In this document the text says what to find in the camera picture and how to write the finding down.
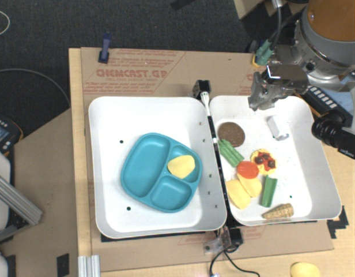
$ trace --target dark gray floor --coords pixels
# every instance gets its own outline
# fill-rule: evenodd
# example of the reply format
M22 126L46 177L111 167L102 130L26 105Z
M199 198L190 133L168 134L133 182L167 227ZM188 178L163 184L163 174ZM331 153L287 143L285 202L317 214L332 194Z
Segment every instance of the dark gray floor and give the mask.
M252 39L267 38L276 24L263 5L239 20L233 0L0 0L0 11L11 20L0 35L0 70L34 70L67 96L68 49L101 46L106 31L112 34L111 48L242 53ZM6 24L0 14L0 31ZM67 108L46 78L0 73L0 113L25 135Z

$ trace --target electronic device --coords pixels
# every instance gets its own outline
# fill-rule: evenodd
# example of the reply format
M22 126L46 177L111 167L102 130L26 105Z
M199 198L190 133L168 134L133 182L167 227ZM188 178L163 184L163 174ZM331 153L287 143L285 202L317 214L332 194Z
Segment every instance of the electronic device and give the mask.
M0 152L7 156L12 146L23 137L16 123L0 114Z
M297 15L281 21L282 0L272 0L278 13L277 31L256 51L254 64L266 66L254 73L249 107L274 107L289 95L305 95L312 87L350 92L352 122L330 110L315 119L314 136L355 159L355 0L309 0ZM277 45L281 29L295 20L293 44ZM346 76L353 79L343 82Z

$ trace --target blue divided plate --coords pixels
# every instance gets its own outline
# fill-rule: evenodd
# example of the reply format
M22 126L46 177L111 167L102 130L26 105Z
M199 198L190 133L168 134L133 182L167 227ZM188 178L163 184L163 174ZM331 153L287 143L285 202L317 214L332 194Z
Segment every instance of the blue divided plate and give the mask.
M167 163L178 156L191 155L195 169L183 179L172 175ZM131 149L121 170L126 193L164 212L178 212L192 199L202 175L198 155L182 143L159 133L141 136Z

